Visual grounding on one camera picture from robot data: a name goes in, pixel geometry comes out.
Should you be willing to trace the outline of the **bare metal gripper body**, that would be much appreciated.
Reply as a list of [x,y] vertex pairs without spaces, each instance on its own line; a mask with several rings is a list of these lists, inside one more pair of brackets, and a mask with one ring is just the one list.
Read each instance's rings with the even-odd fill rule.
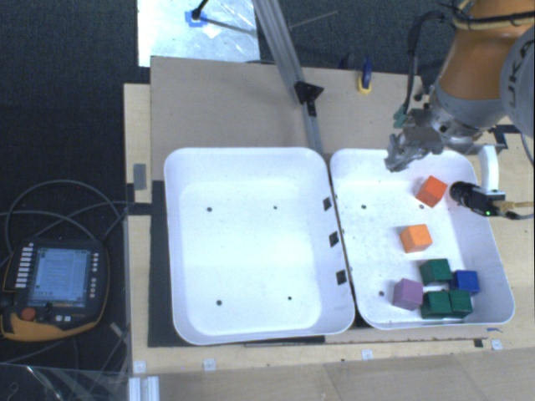
[[444,110],[413,109],[400,134],[403,155],[440,154],[445,148],[469,152],[479,139],[479,130],[453,118]]

